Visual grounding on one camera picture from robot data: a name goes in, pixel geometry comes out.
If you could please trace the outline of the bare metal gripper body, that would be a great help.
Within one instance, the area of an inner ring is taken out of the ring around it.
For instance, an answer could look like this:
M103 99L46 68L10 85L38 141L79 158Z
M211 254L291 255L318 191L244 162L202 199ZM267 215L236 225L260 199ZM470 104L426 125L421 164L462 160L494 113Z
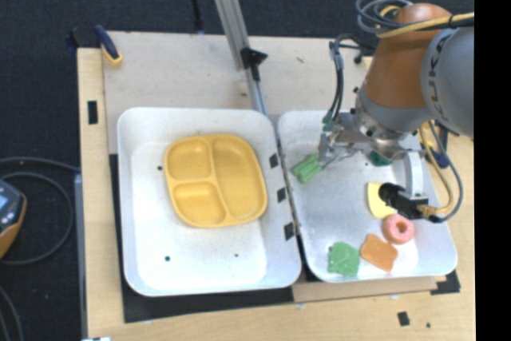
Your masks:
M408 151L402 145L405 133L390 130L375 121L369 114L342 111L327 120L330 150L342 153L342 160L356 153L375 152L383 161L401 159Z

